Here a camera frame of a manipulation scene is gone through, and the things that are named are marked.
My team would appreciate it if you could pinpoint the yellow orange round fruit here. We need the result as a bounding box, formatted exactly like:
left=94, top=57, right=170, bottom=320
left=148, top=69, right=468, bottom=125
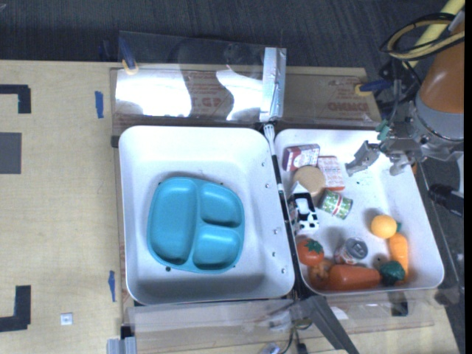
left=369, top=214, right=398, bottom=240

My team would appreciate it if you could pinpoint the white plastic tray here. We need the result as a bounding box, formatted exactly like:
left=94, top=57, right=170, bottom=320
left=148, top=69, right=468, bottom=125
left=274, top=128, right=445, bottom=296
left=117, top=125, right=296, bottom=306

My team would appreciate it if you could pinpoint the red and silver can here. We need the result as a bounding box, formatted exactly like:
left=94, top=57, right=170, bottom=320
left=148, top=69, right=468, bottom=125
left=333, top=236, right=369, bottom=266

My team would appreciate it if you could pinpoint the dark red and white carton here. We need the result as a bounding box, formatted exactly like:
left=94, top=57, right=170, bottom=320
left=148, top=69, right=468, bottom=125
left=281, top=143, right=322, bottom=173

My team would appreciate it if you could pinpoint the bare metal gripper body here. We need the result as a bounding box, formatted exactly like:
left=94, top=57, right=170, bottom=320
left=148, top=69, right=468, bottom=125
left=379, top=120, right=464, bottom=163

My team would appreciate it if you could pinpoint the orange red sausage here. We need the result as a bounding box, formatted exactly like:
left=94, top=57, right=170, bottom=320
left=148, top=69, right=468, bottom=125
left=328, top=263, right=382, bottom=292

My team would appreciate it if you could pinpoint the red tomato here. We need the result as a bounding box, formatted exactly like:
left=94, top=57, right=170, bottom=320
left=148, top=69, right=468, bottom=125
left=296, top=237, right=326, bottom=267

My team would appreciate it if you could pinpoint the black and white milk carton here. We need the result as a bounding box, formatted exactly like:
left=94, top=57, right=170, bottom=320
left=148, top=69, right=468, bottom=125
left=287, top=192, right=320, bottom=236

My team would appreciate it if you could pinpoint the orange carrot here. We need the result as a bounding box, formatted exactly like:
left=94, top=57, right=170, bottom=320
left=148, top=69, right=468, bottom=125
left=388, top=222, right=410, bottom=284

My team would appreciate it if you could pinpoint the orange knobbly toy food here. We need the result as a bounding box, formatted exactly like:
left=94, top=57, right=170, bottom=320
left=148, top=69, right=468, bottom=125
left=307, top=257, right=333, bottom=291

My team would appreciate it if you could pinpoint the blue divided plate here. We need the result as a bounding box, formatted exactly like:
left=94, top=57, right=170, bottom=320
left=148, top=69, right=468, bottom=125
left=146, top=176, right=246, bottom=274

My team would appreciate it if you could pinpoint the green broccoli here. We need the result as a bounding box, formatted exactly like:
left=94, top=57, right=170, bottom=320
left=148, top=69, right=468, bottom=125
left=379, top=260, right=406, bottom=287

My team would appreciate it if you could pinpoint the green and white can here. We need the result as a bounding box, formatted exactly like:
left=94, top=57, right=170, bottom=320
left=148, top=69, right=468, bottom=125
left=317, top=189, right=354, bottom=221

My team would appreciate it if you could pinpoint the red and white packet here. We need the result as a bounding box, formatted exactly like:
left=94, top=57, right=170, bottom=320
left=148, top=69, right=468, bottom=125
left=316, top=155, right=347, bottom=192

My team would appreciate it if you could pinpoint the tan round biscuit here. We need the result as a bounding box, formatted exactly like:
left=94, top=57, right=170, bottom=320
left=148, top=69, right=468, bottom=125
left=293, top=164, right=327, bottom=197

